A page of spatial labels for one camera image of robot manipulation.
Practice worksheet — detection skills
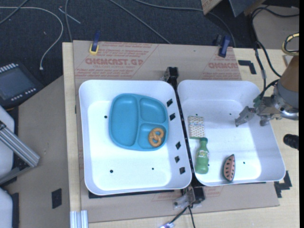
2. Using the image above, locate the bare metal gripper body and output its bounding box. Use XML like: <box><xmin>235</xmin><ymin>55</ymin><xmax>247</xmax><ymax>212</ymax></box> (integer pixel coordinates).
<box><xmin>254</xmin><ymin>95</ymin><xmax>300</xmax><ymax>121</ymax></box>

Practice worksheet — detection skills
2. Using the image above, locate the white plastic tray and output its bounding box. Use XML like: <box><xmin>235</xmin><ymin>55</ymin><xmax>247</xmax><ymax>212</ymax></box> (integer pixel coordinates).
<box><xmin>177</xmin><ymin>79</ymin><xmax>286</xmax><ymax>187</ymax></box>
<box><xmin>78</xmin><ymin>79</ymin><xmax>193</xmax><ymax>197</ymax></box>

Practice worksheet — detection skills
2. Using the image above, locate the white and yellow carton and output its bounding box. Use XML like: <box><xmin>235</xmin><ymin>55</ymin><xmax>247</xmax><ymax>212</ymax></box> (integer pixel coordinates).
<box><xmin>187</xmin><ymin>115</ymin><xmax>206</xmax><ymax>140</ymax></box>

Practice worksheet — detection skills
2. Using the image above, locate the toy watermelon slice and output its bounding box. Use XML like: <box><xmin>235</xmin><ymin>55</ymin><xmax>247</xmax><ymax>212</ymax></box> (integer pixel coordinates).
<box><xmin>221</xmin><ymin>153</ymin><xmax>236</xmax><ymax>183</ymax></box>

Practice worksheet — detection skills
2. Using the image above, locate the green plastic bottle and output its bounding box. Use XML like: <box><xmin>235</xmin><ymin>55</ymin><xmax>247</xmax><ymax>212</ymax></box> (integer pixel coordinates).
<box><xmin>194</xmin><ymin>137</ymin><xmax>210</xmax><ymax>175</ymax></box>

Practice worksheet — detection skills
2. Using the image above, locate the brown toy pretzel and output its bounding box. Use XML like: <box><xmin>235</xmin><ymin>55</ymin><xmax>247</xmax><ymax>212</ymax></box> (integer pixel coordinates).
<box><xmin>148</xmin><ymin>127</ymin><xmax>165</xmax><ymax>149</ymax></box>

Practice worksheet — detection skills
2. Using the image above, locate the blue divided plate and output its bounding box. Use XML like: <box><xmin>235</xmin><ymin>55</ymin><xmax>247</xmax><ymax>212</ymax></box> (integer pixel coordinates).
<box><xmin>108</xmin><ymin>93</ymin><xmax>170</xmax><ymax>152</ymax></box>

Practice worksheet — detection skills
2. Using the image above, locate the brown cardboard board red print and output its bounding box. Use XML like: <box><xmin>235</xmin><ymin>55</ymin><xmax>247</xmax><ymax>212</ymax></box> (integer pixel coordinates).
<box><xmin>72</xmin><ymin>39</ymin><xmax>281</xmax><ymax>224</ymax></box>

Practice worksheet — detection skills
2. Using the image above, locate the black cylinder on white bracket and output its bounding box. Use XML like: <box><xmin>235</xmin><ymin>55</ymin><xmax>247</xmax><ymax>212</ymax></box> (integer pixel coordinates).
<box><xmin>283</xmin><ymin>133</ymin><xmax>300</xmax><ymax>151</ymax></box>

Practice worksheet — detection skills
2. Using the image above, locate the black block with thin wires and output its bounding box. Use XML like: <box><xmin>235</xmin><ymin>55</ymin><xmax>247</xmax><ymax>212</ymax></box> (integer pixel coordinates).
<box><xmin>190</xmin><ymin>186</ymin><xmax>206</xmax><ymax>209</ymax></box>
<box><xmin>163</xmin><ymin>66</ymin><xmax>179</xmax><ymax>83</ymax></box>

